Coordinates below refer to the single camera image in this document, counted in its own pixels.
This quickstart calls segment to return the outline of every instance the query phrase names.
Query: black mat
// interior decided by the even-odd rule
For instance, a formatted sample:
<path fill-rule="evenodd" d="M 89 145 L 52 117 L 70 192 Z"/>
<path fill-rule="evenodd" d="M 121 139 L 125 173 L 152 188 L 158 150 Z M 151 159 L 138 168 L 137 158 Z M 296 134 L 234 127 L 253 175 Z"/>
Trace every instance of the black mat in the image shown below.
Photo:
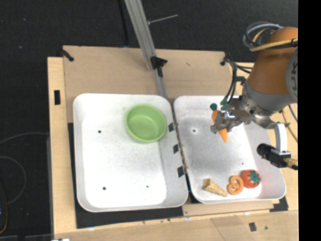
<path fill-rule="evenodd" d="M 100 226 L 107 224 L 115 224 L 122 222 L 144 221 L 151 219 L 167 219 L 171 217 L 183 216 L 182 207 L 151 209 L 151 210 L 135 210 L 135 211 L 117 211 L 117 212 L 89 212 L 83 209 L 78 203 L 76 196 L 75 181 L 75 150 L 74 150 L 74 128 L 73 123 L 68 123 L 70 157 L 72 163 L 72 175 L 75 194 L 75 209 L 77 228 L 85 228 L 92 226 Z"/>
<path fill-rule="evenodd" d="M 44 62 L 0 61 L 0 142 L 23 133 L 49 131 L 47 74 L 43 67 Z M 0 156 L 19 162 L 27 177 L 22 195 L 8 205 L 8 225 L 0 237 L 23 238 L 51 231 L 47 138 L 30 134 L 0 145 Z M 24 183 L 21 168 L 13 161 L 0 160 L 0 178 L 8 200 L 14 199 Z"/>

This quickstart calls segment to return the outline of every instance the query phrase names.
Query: toy carrot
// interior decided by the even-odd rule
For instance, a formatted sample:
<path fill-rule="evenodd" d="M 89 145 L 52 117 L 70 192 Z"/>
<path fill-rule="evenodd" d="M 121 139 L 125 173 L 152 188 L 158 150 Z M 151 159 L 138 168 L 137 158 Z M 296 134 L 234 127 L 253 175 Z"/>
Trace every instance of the toy carrot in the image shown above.
<path fill-rule="evenodd" d="M 215 120 L 216 120 L 218 112 L 219 112 L 218 110 L 214 110 L 212 113 L 212 120 L 213 120 L 214 124 L 215 124 Z M 224 129 L 219 130 L 219 134 L 221 135 L 223 141 L 227 143 L 228 142 L 227 129 L 224 128 Z"/>

